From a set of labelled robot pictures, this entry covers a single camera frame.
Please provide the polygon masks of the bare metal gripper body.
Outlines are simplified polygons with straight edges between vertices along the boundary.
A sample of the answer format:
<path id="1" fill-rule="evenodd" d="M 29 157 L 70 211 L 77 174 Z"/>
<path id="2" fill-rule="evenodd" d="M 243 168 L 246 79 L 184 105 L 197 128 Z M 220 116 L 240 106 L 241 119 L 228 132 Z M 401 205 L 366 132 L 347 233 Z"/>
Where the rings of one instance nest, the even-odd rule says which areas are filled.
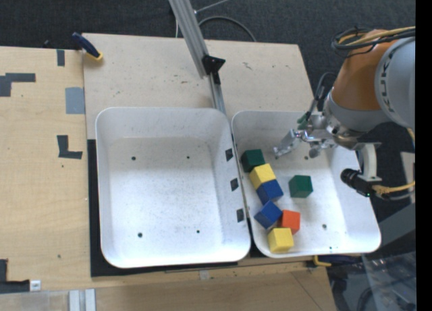
<path id="1" fill-rule="evenodd" d="M 360 134 L 342 125 L 333 115 L 305 113 L 297 120 L 296 136 L 316 149 L 341 146 L 354 150 Z"/>

